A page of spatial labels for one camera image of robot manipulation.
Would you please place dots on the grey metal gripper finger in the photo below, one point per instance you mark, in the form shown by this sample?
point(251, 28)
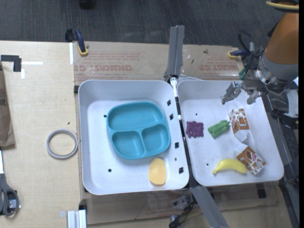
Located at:
point(253, 97)
point(231, 92)

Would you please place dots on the white plastic tray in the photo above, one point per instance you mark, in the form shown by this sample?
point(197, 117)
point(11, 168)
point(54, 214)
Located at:
point(213, 151)
point(99, 170)

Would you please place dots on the yellow oval bread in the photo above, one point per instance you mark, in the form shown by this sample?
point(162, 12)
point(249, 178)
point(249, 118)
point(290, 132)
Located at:
point(157, 172)

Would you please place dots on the orange and white carton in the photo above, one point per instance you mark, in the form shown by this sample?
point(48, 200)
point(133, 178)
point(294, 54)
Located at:
point(240, 122)
point(251, 159)

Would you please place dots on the thin black and white rod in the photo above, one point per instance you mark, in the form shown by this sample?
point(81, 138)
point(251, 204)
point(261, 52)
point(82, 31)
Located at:
point(179, 117)

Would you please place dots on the blue divided plate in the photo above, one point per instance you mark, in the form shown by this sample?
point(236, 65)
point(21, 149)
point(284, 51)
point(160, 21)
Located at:
point(133, 117)

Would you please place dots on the brown paper bag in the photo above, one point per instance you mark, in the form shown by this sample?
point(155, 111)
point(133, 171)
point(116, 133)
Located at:
point(4, 117)

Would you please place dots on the black cylinder on white bracket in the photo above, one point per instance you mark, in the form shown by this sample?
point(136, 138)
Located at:
point(288, 120)

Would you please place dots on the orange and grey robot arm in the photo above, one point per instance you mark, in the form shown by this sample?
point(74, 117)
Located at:
point(282, 44)

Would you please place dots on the purple grapes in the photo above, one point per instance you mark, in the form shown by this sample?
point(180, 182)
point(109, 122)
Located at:
point(194, 129)

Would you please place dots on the brown cardboard board, red print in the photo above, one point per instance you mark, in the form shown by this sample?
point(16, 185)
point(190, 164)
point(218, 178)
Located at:
point(133, 63)

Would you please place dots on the grey scissors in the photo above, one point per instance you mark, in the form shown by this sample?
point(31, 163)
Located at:
point(8, 203)

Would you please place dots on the green beans bundle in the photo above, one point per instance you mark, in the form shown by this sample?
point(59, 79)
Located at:
point(218, 128)

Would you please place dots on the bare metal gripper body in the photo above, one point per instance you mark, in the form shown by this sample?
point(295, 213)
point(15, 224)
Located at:
point(256, 82)

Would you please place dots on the black round wheel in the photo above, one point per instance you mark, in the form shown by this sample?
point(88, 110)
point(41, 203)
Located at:
point(85, 2)

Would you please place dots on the yellow banana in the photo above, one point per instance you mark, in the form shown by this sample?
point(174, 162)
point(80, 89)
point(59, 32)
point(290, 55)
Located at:
point(230, 165)

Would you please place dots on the grey tape roll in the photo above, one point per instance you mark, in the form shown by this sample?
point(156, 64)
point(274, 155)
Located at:
point(48, 148)

